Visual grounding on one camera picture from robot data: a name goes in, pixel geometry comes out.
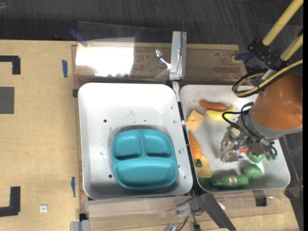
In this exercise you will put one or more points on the blue divided plate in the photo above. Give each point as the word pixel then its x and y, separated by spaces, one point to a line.
pixel 144 167

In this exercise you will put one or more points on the yellow pizza slice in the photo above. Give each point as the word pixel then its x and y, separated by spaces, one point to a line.
pixel 204 168

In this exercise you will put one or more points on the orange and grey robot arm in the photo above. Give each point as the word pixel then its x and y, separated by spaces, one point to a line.
pixel 279 105

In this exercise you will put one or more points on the green pear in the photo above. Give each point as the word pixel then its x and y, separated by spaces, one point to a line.
pixel 252 171

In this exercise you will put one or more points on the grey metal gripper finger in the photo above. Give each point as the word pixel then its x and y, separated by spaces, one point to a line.
pixel 228 141
pixel 228 157

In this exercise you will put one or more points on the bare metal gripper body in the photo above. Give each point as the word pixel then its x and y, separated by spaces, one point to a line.
pixel 253 143

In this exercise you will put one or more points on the yellow square biscuit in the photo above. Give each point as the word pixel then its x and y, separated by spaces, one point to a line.
pixel 194 119

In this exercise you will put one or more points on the yellow banana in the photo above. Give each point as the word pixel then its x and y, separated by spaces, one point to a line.
pixel 215 115

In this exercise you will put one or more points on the green bottle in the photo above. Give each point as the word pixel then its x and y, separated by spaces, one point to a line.
pixel 232 182

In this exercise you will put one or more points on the small white square piece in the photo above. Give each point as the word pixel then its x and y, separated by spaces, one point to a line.
pixel 43 208

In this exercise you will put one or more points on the orange carrot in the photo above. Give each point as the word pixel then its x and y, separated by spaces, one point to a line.
pixel 195 145

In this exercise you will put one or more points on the green round toy fruit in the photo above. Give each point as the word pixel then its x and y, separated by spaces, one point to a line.
pixel 255 157

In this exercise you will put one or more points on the orange-red sausage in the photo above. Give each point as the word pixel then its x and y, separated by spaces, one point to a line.
pixel 213 105

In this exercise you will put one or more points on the small orange toy piece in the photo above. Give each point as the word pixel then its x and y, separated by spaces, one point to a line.
pixel 243 150

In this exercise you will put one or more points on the white plastic tray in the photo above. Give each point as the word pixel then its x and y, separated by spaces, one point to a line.
pixel 214 143
pixel 96 138

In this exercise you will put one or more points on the green toy vegetable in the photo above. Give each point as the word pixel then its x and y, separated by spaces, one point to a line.
pixel 204 181

